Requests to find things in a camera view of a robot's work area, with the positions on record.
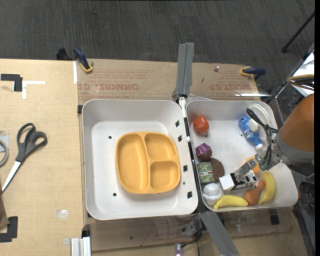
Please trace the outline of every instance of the banana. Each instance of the banana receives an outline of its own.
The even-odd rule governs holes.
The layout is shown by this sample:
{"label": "banana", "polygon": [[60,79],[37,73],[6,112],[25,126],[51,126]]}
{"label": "banana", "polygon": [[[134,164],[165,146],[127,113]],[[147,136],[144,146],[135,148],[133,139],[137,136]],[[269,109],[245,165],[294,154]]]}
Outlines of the banana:
{"label": "banana", "polygon": [[248,202],[241,196],[225,194],[218,199],[213,206],[214,209],[229,207],[229,206],[248,206]]}
{"label": "banana", "polygon": [[265,189],[261,199],[258,201],[258,205],[270,201],[272,198],[274,198],[276,193],[276,181],[274,176],[269,171],[265,170],[263,172],[263,178],[265,182]]}

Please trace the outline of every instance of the black scissors handle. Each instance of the black scissors handle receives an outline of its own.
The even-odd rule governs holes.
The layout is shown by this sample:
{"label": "black scissors handle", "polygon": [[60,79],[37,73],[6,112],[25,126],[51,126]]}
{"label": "black scissors handle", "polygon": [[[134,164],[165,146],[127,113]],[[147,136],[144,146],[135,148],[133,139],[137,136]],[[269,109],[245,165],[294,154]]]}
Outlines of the black scissors handle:
{"label": "black scissors handle", "polygon": [[[25,135],[24,142],[20,142],[21,134],[27,127],[31,127],[31,129]],[[43,140],[36,144],[37,139],[40,138]],[[15,160],[22,163],[33,151],[45,146],[48,143],[48,138],[44,132],[36,131],[35,125],[29,122],[23,125],[18,131],[16,142],[18,145],[18,155],[16,156]]]}

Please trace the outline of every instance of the orange plate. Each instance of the orange plate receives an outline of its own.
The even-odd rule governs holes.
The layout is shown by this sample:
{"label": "orange plate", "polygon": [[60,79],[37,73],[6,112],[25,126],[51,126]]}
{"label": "orange plate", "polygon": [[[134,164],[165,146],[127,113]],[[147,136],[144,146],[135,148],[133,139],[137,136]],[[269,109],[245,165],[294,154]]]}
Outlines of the orange plate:
{"label": "orange plate", "polygon": [[115,163],[120,184],[134,194],[167,192],[180,182],[176,145],[163,133],[124,134],[116,144]]}

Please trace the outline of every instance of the green can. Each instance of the green can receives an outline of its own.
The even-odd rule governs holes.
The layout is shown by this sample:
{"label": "green can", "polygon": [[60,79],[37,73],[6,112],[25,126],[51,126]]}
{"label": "green can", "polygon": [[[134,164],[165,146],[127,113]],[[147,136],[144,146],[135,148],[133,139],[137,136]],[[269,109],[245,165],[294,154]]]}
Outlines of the green can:
{"label": "green can", "polygon": [[201,162],[196,165],[199,181],[201,184],[212,183],[215,181],[211,162]]}

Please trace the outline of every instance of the gray ring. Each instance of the gray ring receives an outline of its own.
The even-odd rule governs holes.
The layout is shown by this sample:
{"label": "gray ring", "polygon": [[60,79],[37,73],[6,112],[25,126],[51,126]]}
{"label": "gray ring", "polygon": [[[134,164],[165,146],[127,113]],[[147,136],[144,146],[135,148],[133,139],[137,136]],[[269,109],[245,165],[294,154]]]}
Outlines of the gray ring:
{"label": "gray ring", "polygon": [[3,146],[4,152],[5,152],[3,159],[0,161],[0,167],[1,167],[8,160],[9,150],[8,150],[6,143],[2,139],[0,139],[0,145]]}

